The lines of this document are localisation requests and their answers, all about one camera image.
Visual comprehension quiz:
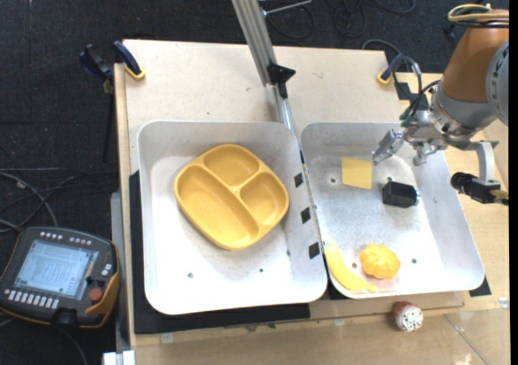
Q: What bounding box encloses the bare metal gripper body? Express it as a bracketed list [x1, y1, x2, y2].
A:
[401, 102, 477, 151]

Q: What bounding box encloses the yellow cheese slice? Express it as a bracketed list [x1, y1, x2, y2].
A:
[341, 156, 373, 190]

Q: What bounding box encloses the small black box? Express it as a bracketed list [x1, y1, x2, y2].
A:
[381, 180, 421, 210]

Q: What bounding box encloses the white plastic tray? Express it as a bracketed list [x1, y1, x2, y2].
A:
[299, 121, 486, 300]
[136, 119, 329, 316]

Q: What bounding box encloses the yellow pumpkin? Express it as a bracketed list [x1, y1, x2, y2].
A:
[359, 243, 402, 280]

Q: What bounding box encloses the yellow banana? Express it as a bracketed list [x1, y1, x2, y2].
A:
[325, 240, 377, 294]

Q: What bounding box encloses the red and white can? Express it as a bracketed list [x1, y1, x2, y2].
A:
[391, 300, 425, 333]

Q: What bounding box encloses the yellow divided plate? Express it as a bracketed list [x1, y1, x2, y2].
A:
[173, 143, 291, 252]

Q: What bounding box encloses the pale wood board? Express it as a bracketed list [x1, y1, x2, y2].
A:
[114, 38, 466, 347]

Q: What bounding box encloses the black cylinder on white bracket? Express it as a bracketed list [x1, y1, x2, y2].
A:
[450, 140, 509, 206]

